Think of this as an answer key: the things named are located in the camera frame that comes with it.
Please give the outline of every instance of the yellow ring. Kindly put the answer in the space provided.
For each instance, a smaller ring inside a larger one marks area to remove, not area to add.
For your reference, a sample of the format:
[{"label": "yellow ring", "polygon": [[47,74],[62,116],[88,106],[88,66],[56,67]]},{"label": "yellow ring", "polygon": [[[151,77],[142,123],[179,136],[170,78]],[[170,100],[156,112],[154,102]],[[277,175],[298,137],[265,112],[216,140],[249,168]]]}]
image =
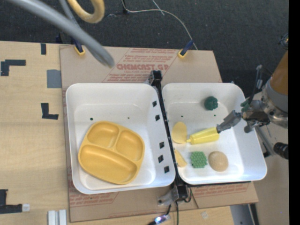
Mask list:
[{"label": "yellow ring", "polygon": [[84,21],[88,23],[97,23],[102,20],[105,13],[105,6],[103,0],[90,0],[93,7],[94,13],[90,14],[86,12],[77,2],[77,0],[67,0],[71,8],[76,12],[76,14]]}]

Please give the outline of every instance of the yellow divided plate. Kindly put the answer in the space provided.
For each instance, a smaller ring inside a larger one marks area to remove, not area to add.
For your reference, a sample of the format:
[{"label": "yellow divided plate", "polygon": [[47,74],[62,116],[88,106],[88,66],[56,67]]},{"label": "yellow divided plate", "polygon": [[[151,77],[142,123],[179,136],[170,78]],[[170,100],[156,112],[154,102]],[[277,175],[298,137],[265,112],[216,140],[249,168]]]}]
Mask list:
[{"label": "yellow divided plate", "polygon": [[128,184],[137,176],[144,152],[144,141],[137,133],[112,122],[100,121],[86,133],[78,160],[83,170],[98,179]]}]

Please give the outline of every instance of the black floor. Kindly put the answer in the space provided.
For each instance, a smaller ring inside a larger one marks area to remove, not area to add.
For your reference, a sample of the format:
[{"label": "black floor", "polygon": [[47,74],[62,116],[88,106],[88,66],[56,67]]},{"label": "black floor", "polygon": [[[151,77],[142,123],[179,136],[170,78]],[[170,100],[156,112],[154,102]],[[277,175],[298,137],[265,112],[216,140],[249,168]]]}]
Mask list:
[{"label": "black floor", "polygon": [[[42,0],[62,12],[58,0]],[[91,10],[88,0],[78,0]],[[80,26],[103,46],[183,48],[189,37],[172,16],[160,12],[124,15],[121,0],[104,0],[105,18]],[[199,50],[213,50],[223,82],[234,82],[245,96],[252,92],[256,67],[274,71],[285,50],[289,0],[154,0],[178,16]],[[152,0],[125,0],[129,10],[155,9]],[[0,40],[55,43],[59,29],[0,0]]]}]

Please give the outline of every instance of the brown round toy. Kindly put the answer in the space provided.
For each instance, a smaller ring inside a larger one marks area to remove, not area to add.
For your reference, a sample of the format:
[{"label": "brown round toy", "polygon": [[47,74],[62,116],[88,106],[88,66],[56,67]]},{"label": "brown round toy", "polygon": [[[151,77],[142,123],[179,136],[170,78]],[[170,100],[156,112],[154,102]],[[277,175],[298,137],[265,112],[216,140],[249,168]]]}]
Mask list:
[{"label": "brown round toy", "polygon": [[219,151],[210,153],[208,162],[211,168],[217,172],[223,172],[228,168],[227,156]]}]

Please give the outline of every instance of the wooden table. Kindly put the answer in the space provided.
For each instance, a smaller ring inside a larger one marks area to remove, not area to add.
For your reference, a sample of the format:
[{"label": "wooden table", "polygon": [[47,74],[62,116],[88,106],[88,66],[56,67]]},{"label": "wooden table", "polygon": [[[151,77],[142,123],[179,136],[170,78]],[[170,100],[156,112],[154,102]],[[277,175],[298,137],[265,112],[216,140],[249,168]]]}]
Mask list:
[{"label": "wooden table", "polygon": [[[0,224],[47,224],[49,210],[67,210],[68,180],[62,110],[62,90],[48,89],[46,71],[60,70],[60,46],[0,42],[0,60],[26,60],[0,76],[0,189],[8,189],[7,204],[30,204],[30,211],[0,214]],[[58,120],[42,119],[41,103]],[[176,224],[176,212],[164,224]],[[154,215],[79,222],[78,225],[143,225]],[[233,225],[230,207],[179,212],[180,224]]]}]

